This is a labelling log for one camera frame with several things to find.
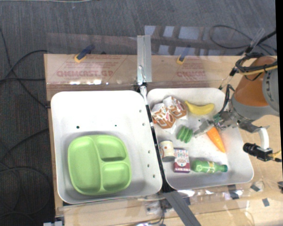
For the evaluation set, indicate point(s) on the brown cardboard board, red print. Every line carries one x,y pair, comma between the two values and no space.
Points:
120,69

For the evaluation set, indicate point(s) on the orange carrot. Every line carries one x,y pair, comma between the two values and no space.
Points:
216,138

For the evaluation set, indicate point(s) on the red and white carton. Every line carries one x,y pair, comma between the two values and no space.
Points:
181,161

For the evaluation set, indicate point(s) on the small white and orange can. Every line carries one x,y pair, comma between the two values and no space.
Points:
167,150

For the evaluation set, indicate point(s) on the green divided plate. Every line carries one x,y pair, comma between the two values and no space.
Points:
85,164

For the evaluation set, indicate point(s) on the black cylinder on white bracket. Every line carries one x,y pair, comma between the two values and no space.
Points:
255,149

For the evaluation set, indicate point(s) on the white and orange packet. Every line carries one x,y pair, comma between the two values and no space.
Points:
177,107
164,117

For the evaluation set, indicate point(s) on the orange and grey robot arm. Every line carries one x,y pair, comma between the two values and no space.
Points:
250,91

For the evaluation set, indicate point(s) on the green bottle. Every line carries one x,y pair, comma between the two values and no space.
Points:
205,166

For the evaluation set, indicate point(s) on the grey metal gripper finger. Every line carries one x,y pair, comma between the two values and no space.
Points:
206,123
199,131

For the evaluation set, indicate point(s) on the thin black and white rod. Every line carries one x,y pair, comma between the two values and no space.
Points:
154,135

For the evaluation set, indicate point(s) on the yellow banana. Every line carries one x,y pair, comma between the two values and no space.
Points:
199,108

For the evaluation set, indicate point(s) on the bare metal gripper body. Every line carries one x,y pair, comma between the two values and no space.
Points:
226,120

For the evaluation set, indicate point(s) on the white plastic tray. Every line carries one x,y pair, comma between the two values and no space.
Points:
235,162
97,112

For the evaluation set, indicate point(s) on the green ribbed toy vegetable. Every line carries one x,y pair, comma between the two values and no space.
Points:
184,134

